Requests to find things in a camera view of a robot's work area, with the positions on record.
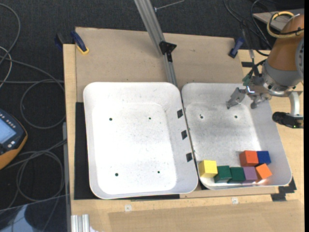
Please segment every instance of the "red block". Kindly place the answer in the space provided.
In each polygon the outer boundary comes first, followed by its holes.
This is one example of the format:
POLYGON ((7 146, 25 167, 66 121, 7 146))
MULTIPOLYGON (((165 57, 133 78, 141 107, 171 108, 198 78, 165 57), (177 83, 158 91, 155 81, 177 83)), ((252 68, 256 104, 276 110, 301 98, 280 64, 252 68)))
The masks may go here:
POLYGON ((259 164, 257 152, 253 150, 245 150, 239 155, 240 165, 242 167, 255 167, 259 164))

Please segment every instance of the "handheld device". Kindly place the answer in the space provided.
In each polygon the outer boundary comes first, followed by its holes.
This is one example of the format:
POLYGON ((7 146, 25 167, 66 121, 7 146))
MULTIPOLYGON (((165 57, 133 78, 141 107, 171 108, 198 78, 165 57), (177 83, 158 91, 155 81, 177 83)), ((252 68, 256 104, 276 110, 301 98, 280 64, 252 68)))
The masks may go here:
POLYGON ((17 156, 27 138, 28 134, 20 122, 0 109, 0 170, 17 156))

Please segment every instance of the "empty white tray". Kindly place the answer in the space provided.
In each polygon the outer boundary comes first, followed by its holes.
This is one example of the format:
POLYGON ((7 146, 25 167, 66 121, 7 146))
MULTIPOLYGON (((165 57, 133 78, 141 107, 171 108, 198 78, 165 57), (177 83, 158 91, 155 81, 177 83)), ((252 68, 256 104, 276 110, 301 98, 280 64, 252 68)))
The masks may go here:
POLYGON ((209 189, 252 186, 284 186, 292 173, 268 101, 255 109, 246 96, 241 104, 227 109, 225 102, 242 84, 190 83, 183 87, 182 97, 192 147, 197 163, 215 160, 217 165, 240 167, 243 150, 268 150, 273 176, 258 184, 217 184, 213 178, 200 178, 209 189))
POLYGON ((90 187, 102 199, 193 191, 198 175, 179 90, 169 83, 84 89, 90 187))

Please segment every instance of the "block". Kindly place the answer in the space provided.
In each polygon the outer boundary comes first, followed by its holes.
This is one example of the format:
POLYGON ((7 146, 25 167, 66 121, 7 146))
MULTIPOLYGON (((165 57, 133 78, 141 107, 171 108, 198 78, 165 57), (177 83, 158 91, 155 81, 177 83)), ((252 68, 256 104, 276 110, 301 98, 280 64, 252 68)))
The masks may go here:
POLYGON ((262 165, 255 167, 255 170, 257 175, 257 181, 261 181, 263 179, 272 176, 272 172, 270 171, 266 163, 263 163, 262 165))
POLYGON ((203 160, 198 165, 200 177, 213 178, 218 174, 217 162, 215 160, 203 160))
POLYGON ((259 159, 259 165, 266 163, 269 165, 271 163, 269 152, 268 151, 258 151, 257 157, 259 159))
POLYGON ((218 166, 217 169, 218 174, 213 178, 215 183, 227 183, 232 178, 229 166, 218 166))
POLYGON ((245 150, 239 155, 240 165, 242 167, 255 167, 259 164, 257 152, 253 150, 245 150))
POLYGON ((228 181, 229 184, 241 184, 246 180, 245 173, 242 167, 231 167, 232 179, 228 181))
POLYGON ((250 184, 258 179, 255 167, 243 167, 243 171, 245 173, 245 178, 246 178, 243 184, 250 184))

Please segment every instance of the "white cable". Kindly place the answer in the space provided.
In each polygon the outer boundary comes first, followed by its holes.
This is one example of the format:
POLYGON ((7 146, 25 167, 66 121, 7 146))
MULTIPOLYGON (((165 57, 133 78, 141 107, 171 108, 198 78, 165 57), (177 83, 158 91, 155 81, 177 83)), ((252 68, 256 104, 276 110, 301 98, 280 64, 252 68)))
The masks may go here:
POLYGON ((4 82, 8 79, 9 75, 11 74, 11 70, 12 70, 12 66, 13 66, 13 62, 12 62, 12 57, 11 55, 8 53, 8 50, 6 50, 4 47, 0 46, 0 49, 2 49, 3 51, 5 51, 8 56, 9 56, 9 59, 11 60, 10 61, 10 68, 9 68, 9 71, 8 73, 6 74, 6 77, 4 78, 3 80, 3 83, 0 84, 0 89, 2 88, 2 85, 4 84, 4 82))

